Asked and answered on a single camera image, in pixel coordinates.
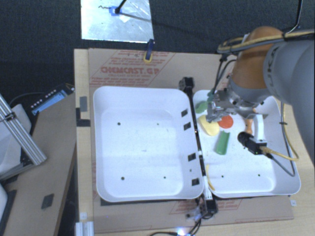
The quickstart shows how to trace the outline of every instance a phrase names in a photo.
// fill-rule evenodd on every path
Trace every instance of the black connector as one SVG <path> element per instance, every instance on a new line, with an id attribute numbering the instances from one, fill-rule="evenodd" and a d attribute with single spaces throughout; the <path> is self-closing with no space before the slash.
<path id="1" fill-rule="evenodd" d="M 260 155 L 262 154 L 262 150 L 260 149 L 261 146 L 267 146 L 267 143 L 256 143 L 251 138 L 253 138 L 253 135 L 241 132 L 237 136 L 237 140 L 248 150 L 253 153 L 254 155 Z"/>
<path id="2" fill-rule="evenodd" d="M 178 89 L 187 93 L 195 86 L 193 77 L 184 77 L 178 84 Z"/>
<path id="3" fill-rule="evenodd" d="M 208 214 L 215 214 L 218 212 L 217 202 L 215 200 L 206 200 Z"/>
<path id="4" fill-rule="evenodd" d="M 224 62 L 227 61 L 227 57 L 230 56 L 230 54 L 227 53 L 223 53 L 221 58 L 220 58 L 220 62 Z"/>
<path id="5" fill-rule="evenodd" d="M 13 120 L 14 118 L 16 118 L 16 114 L 14 112 L 11 112 L 9 114 L 7 114 L 4 119 L 0 120 L 0 122 L 4 121 L 4 120 L 7 120 L 7 121 L 11 121 Z"/>

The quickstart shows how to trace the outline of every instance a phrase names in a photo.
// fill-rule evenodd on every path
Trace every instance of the yellow toy object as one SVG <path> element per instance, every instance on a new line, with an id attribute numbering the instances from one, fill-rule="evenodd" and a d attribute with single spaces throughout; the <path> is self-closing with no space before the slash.
<path id="1" fill-rule="evenodd" d="M 206 175 L 207 175 L 207 179 L 208 179 L 208 185 L 209 187 L 215 191 L 216 189 L 213 187 L 213 185 L 211 184 L 210 178 L 209 178 L 209 164 L 206 165 Z"/>
<path id="2" fill-rule="evenodd" d="M 198 121 L 200 123 L 200 125 L 202 126 L 202 128 L 204 129 L 204 131 L 209 135 L 209 136 L 216 136 L 219 131 L 220 131 L 220 126 L 217 122 L 207 122 L 206 120 L 206 115 L 203 115 L 201 117 L 198 118 Z"/>
<path id="3" fill-rule="evenodd" d="M 150 58 L 149 59 L 147 59 L 147 54 L 148 54 L 148 52 L 145 52 L 144 53 L 144 56 L 143 56 L 143 61 L 146 63 L 146 64 L 150 64 L 151 63 L 151 61 L 152 61 L 152 53 L 150 54 Z"/>

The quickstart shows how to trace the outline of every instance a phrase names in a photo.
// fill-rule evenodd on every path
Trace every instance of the blue clamp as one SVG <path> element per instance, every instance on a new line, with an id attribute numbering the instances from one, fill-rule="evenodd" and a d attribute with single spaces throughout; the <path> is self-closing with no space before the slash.
<path id="1" fill-rule="evenodd" d="M 112 15 L 112 16 L 119 16 L 119 14 L 116 14 L 115 13 L 115 9 L 118 8 L 118 7 L 115 7 L 115 6 L 112 6 L 112 7 L 109 7 L 108 10 L 109 10 L 109 13 Z"/>
<path id="2" fill-rule="evenodd" d="M 152 61 L 153 46 L 154 46 L 154 40 L 150 39 L 149 42 L 147 43 L 146 52 L 144 53 L 144 56 L 143 56 L 143 61 L 147 64 Z"/>

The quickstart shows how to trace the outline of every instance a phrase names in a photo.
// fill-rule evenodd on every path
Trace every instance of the black clip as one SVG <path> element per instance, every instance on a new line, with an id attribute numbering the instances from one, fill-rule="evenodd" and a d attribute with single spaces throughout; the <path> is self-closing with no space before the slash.
<path id="1" fill-rule="evenodd" d="M 13 120 L 14 118 L 16 118 L 16 114 L 14 112 L 11 112 L 9 114 L 7 114 L 4 119 L 0 120 L 0 122 L 3 122 L 3 121 L 10 121 L 10 120 Z"/>

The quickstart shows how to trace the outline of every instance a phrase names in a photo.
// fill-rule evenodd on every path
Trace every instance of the yellow cable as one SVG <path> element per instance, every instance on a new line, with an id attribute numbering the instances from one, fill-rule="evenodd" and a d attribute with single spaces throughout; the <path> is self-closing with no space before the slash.
<path id="1" fill-rule="evenodd" d="M 261 146 L 260 149 L 261 149 L 264 153 L 266 153 L 266 154 L 278 155 L 278 156 L 283 157 L 283 158 L 285 158 L 285 159 L 287 159 L 287 160 L 290 160 L 290 161 L 296 162 L 296 161 L 299 160 L 299 158 L 292 158 L 292 157 L 283 155 L 283 154 L 281 154 L 281 153 L 279 153 L 279 152 L 276 152 L 276 151 L 274 151 L 274 150 L 272 150 L 272 149 L 270 149 L 270 148 L 268 148 L 268 147 L 265 147 L 265 146 Z"/>
<path id="2" fill-rule="evenodd" d="M 283 104 L 283 122 L 285 122 L 285 118 L 284 118 L 284 106 L 285 106 L 285 104 Z M 292 144 L 291 144 L 291 141 L 290 141 L 290 139 L 289 139 L 289 137 L 288 137 L 288 135 L 287 135 L 286 125 L 284 124 L 283 127 L 284 127 L 284 133 L 285 133 L 285 136 L 286 136 L 286 139 L 287 139 L 287 143 L 289 144 L 289 146 L 290 146 L 292 152 L 294 153 L 295 157 L 296 157 L 297 159 L 299 159 L 299 155 L 297 154 L 297 152 L 296 152 L 295 149 L 293 148 L 293 146 L 292 146 Z"/>
<path id="3" fill-rule="evenodd" d="M 298 36 L 303 36 L 303 35 L 312 34 L 312 33 L 314 34 L 314 31 L 291 32 L 291 33 L 285 33 L 284 35 L 280 34 L 280 35 L 257 38 L 257 39 L 253 39 L 253 40 L 250 40 L 250 41 L 247 41 L 247 42 L 244 42 L 241 44 L 237 44 L 237 45 L 232 45 L 232 46 L 225 46 L 225 44 L 227 43 L 227 41 L 226 41 L 223 44 L 219 45 L 218 51 L 229 51 L 230 49 L 246 47 L 246 46 L 256 44 L 259 42 L 263 42 L 263 41 L 292 38 L 292 37 L 298 37 Z M 235 41 L 239 41 L 239 40 L 240 40 L 240 37 L 237 37 L 235 39 L 232 39 L 231 42 L 235 42 Z"/>
<path id="4" fill-rule="evenodd" d="M 209 164 L 206 165 L 206 175 L 207 175 L 208 184 L 209 184 L 210 188 L 215 191 L 216 189 L 215 189 L 215 188 L 213 187 L 213 185 L 211 184 L 208 171 L 209 171 Z"/>

